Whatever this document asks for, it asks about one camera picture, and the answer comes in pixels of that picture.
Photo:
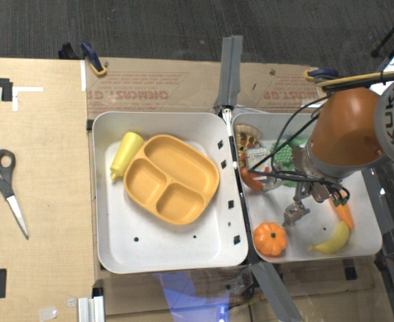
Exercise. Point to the orange divided plate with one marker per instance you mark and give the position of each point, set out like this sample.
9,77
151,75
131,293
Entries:
180,166

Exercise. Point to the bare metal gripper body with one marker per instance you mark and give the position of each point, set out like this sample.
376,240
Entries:
322,191

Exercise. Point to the green grapes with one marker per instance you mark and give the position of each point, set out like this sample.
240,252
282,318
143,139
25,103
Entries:
282,156

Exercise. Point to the white plastic tray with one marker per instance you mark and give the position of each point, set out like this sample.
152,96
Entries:
304,243
170,247

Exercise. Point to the yellow banana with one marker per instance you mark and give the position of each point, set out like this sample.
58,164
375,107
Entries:
336,241

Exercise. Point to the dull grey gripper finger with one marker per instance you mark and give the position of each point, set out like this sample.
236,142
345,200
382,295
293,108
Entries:
295,213

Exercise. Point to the white and blue carton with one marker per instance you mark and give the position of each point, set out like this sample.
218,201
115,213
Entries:
255,158

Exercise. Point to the orange pumpkin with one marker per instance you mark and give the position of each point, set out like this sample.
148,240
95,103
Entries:
269,243

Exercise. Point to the orange carrot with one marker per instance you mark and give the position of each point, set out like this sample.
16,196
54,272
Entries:
346,215

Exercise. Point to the yellow squeeze bottle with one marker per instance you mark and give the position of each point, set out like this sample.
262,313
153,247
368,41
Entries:
126,153

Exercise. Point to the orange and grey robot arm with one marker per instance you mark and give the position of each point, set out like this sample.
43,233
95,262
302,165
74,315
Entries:
347,129

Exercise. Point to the brown cardboard board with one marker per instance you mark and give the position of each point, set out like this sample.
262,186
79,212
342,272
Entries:
190,86

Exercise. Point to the toy pizza slice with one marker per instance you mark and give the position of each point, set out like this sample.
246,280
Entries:
247,135

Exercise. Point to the red sausage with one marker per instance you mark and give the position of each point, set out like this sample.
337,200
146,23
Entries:
251,182

